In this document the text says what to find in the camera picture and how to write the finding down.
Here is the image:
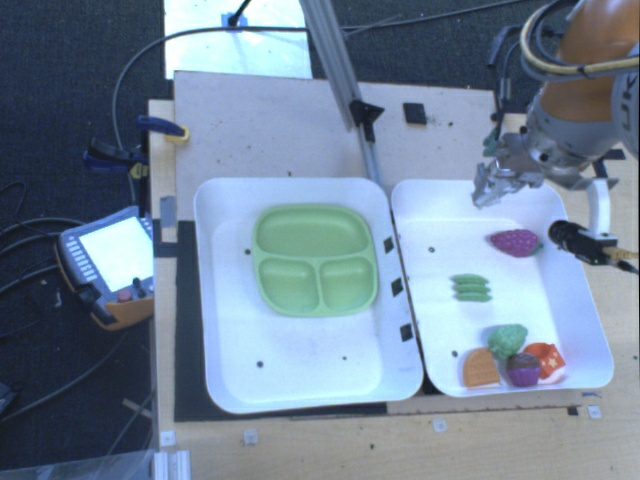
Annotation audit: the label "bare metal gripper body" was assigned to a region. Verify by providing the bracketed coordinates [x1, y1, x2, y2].
[491, 132, 546, 189]

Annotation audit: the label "purple grapes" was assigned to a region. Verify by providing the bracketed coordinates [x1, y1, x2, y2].
[489, 228, 545, 259]

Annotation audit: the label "green pea pods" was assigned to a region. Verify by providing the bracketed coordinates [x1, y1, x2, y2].
[450, 273, 494, 304]

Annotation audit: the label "white plastic tray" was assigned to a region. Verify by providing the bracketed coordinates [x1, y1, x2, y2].
[193, 176, 425, 415]
[390, 178, 615, 398]

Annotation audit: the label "green broccoli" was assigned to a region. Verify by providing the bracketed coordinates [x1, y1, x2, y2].
[487, 323, 529, 362]

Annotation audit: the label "green divided plate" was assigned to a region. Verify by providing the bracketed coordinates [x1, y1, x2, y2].
[252, 203, 379, 318]

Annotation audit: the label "red and white star packet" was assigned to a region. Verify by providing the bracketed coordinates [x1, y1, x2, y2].
[523, 342, 568, 385]

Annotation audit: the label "orange biscuit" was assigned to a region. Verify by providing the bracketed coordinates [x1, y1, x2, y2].
[462, 347, 502, 390]

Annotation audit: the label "purple cupcake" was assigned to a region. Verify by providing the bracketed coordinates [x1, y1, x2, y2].
[505, 351, 543, 388]

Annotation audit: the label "pale wood board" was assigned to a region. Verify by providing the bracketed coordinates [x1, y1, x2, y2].
[172, 70, 584, 422]

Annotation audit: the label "black cylinder on white bracket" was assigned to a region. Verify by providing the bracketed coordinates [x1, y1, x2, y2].
[547, 177, 621, 267]

